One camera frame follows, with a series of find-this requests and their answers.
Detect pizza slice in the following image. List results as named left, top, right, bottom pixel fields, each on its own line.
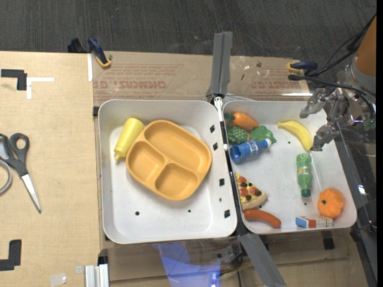
left=233, top=172, right=269, bottom=212

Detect green grapes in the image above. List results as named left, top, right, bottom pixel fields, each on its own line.
left=226, top=125, right=251, bottom=145

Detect orange pumpkin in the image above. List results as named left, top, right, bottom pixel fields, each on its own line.
left=317, top=187, right=346, bottom=219

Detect orange carrot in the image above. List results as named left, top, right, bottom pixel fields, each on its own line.
left=224, top=111, right=260, bottom=130

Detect grey-handled scissors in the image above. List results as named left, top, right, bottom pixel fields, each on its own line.
left=0, top=132, right=42, bottom=215

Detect blue bottle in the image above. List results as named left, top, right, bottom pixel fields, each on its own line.
left=229, top=138, right=273, bottom=164

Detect orange divided plate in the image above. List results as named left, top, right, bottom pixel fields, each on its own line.
left=125, top=119, right=213, bottom=202

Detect red and white carton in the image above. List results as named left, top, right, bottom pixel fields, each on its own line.
left=295, top=215, right=334, bottom=230

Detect green bottle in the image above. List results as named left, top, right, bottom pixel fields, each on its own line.
left=296, top=152, right=314, bottom=198

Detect yellow banana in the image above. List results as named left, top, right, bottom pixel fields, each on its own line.
left=276, top=120, right=314, bottom=152

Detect yellow squeeze bottle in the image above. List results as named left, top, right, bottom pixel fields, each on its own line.
left=114, top=117, right=145, bottom=162

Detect white plastic tray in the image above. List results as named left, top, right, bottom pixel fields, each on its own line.
left=98, top=99, right=239, bottom=245
left=221, top=100, right=358, bottom=236

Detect brown cardboard board, red print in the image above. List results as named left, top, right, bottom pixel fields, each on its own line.
left=92, top=51, right=351, bottom=282

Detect green broccoli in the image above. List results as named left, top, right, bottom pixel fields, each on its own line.
left=249, top=125, right=278, bottom=145

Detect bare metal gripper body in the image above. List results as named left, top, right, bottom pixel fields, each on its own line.
left=324, top=66, right=375, bottom=126

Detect red sausage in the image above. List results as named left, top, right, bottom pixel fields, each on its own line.
left=243, top=209, right=282, bottom=230

